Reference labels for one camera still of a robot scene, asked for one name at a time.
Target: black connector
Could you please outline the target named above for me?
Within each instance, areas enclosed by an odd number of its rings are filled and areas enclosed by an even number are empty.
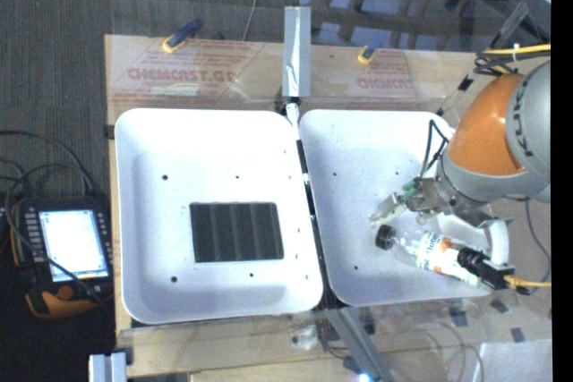
[[[498,266],[482,252],[469,247],[459,251],[458,263],[475,276],[482,279],[482,282],[493,290],[503,290],[508,288],[508,283],[503,278],[515,273],[512,266]]]

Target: bottle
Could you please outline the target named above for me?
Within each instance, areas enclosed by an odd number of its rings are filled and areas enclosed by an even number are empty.
[[[455,278],[466,284],[479,286],[480,277],[472,274],[458,262],[461,251],[470,249],[466,243],[421,226],[412,225],[397,231],[382,225],[376,233],[376,246],[388,250],[410,266]]]

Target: transparent plastic sheet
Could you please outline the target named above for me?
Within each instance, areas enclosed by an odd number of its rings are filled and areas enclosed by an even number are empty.
[[[465,14],[479,12],[487,23],[476,27],[471,20],[474,28],[467,35],[459,33],[466,30],[462,26],[467,21],[453,22],[440,33],[426,32],[429,24],[449,24],[443,17],[440,19],[440,14],[451,13],[443,8],[436,21],[414,15],[414,25],[426,29],[413,31],[409,22],[395,18],[394,14],[388,13],[386,17],[384,12],[377,12],[379,6],[373,0],[357,1],[362,2],[362,9],[368,14],[355,14],[352,0],[346,4],[342,0],[334,4],[301,0],[301,5],[312,8],[313,21],[311,95],[301,104],[302,113],[312,108],[435,112],[471,72],[474,51],[494,42],[510,43],[524,33],[519,27],[524,12],[515,4],[507,4],[499,13],[499,8],[491,11],[482,1],[479,5],[465,1]],[[407,2],[411,8],[417,5],[418,12],[424,5],[426,12],[434,3],[445,5],[444,0],[391,0],[393,5],[401,2]],[[114,34],[106,37],[110,124],[124,111],[141,106],[276,111],[284,102],[281,97],[283,9],[257,8],[245,42],[242,36],[250,12],[248,7],[114,0],[114,12]],[[496,13],[491,18],[488,14],[492,12]],[[172,55],[161,50],[166,37],[198,17],[202,18],[203,27],[194,38],[185,41],[184,47]],[[397,29],[377,47],[371,65],[364,66],[357,62],[357,54],[372,43],[379,30],[388,28],[382,25],[382,20]],[[452,30],[458,34],[451,35]],[[121,294],[116,294],[116,302],[121,304]],[[514,296],[510,298],[508,303],[514,304]],[[465,302],[471,331],[466,330],[464,344],[508,341],[508,326],[499,324],[490,299]],[[532,334],[528,335],[531,340],[551,338],[551,320],[545,315],[544,304],[532,320],[530,304],[525,305],[525,299],[518,300],[521,302],[515,300],[512,307],[512,311],[518,312],[512,316],[512,324],[530,326],[528,329],[533,326]],[[413,311],[417,306],[420,311]],[[372,340],[376,347],[397,355],[396,361],[400,363],[402,352],[417,352],[424,347],[435,357],[432,348],[435,341],[425,333],[428,327],[441,327],[438,323],[451,324],[452,304],[424,301],[417,305],[360,308],[360,311],[365,317],[374,317],[376,333]],[[328,330],[319,329],[323,323],[319,311],[309,311],[295,316],[226,318],[146,327],[134,323],[125,311],[119,311],[117,344],[118,348],[134,354],[133,364],[128,367],[130,377],[335,359],[325,342],[333,346],[344,343],[336,339],[328,341]],[[455,346],[459,342],[445,338],[445,343],[440,341],[442,344]],[[442,368],[448,365],[442,356],[437,363]]]

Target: orange robot part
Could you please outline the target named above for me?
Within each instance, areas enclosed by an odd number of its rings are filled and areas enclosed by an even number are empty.
[[[505,114],[511,93],[523,75],[509,73],[492,81],[463,116],[448,145],[449,158],[478,174],[510,175],[524,171],[509,150]]]

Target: controller screen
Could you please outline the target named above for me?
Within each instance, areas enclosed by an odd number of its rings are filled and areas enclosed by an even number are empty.
[[[47,255],[80,279],[108,276],[93,211],[58,210],[39,212]],[[50,265],[54,282],[72,280]]]

